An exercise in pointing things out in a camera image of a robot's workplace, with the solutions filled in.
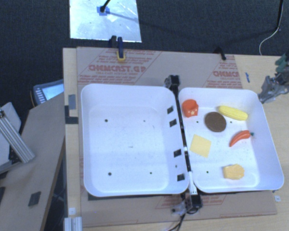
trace brown toy cookie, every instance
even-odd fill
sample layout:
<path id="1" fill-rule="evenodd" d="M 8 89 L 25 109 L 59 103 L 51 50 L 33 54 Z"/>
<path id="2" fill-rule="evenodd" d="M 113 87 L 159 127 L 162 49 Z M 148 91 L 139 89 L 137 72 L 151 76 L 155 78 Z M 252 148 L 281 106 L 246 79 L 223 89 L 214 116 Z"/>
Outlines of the brown toy cookie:
<path id="1" fill-rule="evenodd" d="M 218 112 L 207 113 L 205 124 L 213 132 L 222 132 L 226 128 L 225 118 Z"/>

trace white cable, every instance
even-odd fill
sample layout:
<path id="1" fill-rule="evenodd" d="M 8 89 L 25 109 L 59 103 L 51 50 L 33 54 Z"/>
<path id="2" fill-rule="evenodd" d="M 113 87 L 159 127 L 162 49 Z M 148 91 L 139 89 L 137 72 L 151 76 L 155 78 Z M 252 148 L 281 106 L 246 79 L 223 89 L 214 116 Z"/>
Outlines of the white cable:
<path id="1" fill-rule="evenodd" d="M 264 42 L 266 42 L 268 39 L 270 39 L 271 37 L 273 37 L 273 36 L 279 31 L 279 27 L 280 27 L 280 22 L 281 22 L 281 17 L 282 17 L 282 15 L 283 15 L 283 11 L 284 11 L 284 6 L 281 7 L 279 24 L 278 24 L 278 27 L 277 27 L 277 29 L 275 30 L 275 32 L 274 32 L 271 36 L 265 38 L 265 39 L 260 43 L 260 45 L 259 45 L 259 53 L 260 53 L 260 55 L 262 55 L 262 53 L 261 53 L 261 46 L 262 46 L 262 44 L 263 44 Z"/>

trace wooden table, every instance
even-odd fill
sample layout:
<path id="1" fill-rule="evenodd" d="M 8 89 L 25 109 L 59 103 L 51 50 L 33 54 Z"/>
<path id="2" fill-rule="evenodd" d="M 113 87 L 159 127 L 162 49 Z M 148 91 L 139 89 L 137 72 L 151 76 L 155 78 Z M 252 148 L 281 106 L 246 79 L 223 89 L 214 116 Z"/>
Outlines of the wooden table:
<path id="1" fill-rule="evenodd" d="M 236 55 L 236 64 L 240 73 L 242 86 L 244 89 L 252 90 L 256 93 L 261 92 L 261 86 L 267 75 L 271 77 L 275 73 L 275 61 L 279 57 L 271 56 L 245 56 Z M 75 93 L 77 90 L 77 70 L 76 66 L 76 49 L 64 49 L 64 78 L 65 81 L 74 83 L 65 87 L 66 98 L 65 105 L 68 105 L 68 94 Z M 248 73 L 250 83 L 247 82 L 245 73 Z M 288 230 L 289 231 L 289 94 L 280 95 L 276 101 L 263 105 L 270 131 L 275 143 L 276 151 L 285 176 L 284 186 L 275 195 L 280 196 L 281 201 L 276 203 L 277 215 L 243 217 L 243 218 L 223 218 L 208 219 L 197 221 L 184 221 L 182 231 L 252 231 L 252 230 Z M 70 116 L 77 115 L 77 109 L 70 110 Z M 77 216 L 80 213 L 80 193 L 79 193 L 79 152 L 78 148 L 78 131 L 73 126 L 66 126 L 66 135 L 73 135 L 74 140 L 66 145 L 67 159 L 67 185 L 68 185 L 68 207 L 75 208 Z M 137 225 L 122 225 L 84 228 L 84 231 L 147 231 L 157 230 L 165 231 L 173 227 L 173 223 L 150 223 Z"/>
<path id="2" fill-rule="evenodd" d="M 64 152 L 64 96 L 30 110 L 22 138 L 35 158 L 11 169 L 0 179 L 0 231 L 43 231 Z M 31 195 L 38 201 L 29 206 Z"/>

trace dark gray carpet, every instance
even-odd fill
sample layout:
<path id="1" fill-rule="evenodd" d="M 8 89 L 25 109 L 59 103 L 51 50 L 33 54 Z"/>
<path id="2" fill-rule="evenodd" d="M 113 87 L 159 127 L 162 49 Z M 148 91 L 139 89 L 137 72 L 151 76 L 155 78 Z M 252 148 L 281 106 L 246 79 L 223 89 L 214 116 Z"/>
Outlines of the dark gray carpet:
<path id="1" fill-rule="evenodd" d="M 279 0 L 137 0 L 142 43 L 126 48 L 259 54 L 274 30 Z M 282 55 L 289 45 L 289 0 L 281 31 L 263 54 Z M 12 102 L 23 116 L 36 84 L 62 78 L 62 48 L 106 47 L 69 38 L 69 0 L 0 0 L 0 104 Z"/>

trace yellow toy corn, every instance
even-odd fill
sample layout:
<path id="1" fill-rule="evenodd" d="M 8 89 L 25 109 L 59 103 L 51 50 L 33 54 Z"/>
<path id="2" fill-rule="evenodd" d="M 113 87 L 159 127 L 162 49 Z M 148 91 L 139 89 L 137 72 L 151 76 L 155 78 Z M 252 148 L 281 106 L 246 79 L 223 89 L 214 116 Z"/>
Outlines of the yellow toy corn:
<path id="1" fill-rule="evenodd" d="M 249 115 L 244 111 L 238 110 L 236 108 L 228 107 L 228 106 L 220 106 L 218 109 L 219 113 L 224 116 L 233 118 L 239 121 L 245 121 Z"/>

